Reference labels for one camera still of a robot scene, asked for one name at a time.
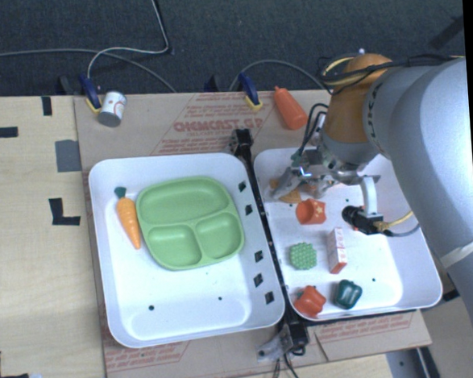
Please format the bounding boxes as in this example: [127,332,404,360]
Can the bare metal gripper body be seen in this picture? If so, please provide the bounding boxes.
[288,143,367,190]

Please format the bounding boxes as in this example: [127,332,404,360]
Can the yellow pizza slice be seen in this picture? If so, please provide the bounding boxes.
[276,186,304,207]

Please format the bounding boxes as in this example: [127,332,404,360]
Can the thin black rod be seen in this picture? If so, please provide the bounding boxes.
[236,142,300,330]

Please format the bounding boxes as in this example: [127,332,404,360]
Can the orange bottle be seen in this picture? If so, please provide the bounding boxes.
[272,83,311,133]

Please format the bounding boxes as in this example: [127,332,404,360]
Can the red and white carton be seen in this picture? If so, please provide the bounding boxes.
[325,226,350,276]

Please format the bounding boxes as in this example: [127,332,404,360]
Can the green dotted round toy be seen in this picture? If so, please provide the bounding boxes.
[287,241,320,272]

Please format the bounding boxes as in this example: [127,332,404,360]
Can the white plastic tray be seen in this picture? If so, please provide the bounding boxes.
[251,136,446,326]
[87,147,289,351]

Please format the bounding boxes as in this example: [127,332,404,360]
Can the green divided plate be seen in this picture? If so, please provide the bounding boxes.
[132,172,247,274]

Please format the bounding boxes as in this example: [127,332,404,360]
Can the green bell pepper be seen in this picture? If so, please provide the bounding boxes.
[332,277,365,312]

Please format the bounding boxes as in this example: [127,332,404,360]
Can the orange bell pepper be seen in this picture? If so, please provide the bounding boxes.
[292,284,329,320]

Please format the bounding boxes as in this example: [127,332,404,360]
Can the brown cardboard board red print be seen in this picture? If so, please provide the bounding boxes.
[72,73,435,378]

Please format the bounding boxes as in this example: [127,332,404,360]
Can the orange carrot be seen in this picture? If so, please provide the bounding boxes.
[113,185,144,252]

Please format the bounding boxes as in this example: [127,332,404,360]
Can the white can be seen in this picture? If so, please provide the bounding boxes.
[95,89,131,129]

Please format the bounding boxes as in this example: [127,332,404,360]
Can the black cylinder on white bracket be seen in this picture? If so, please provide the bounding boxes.
[338,173,387,238]

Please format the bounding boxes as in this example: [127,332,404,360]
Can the black block with thin wires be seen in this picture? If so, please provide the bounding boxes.
[226,127,256,158]
[253,319,312,363]

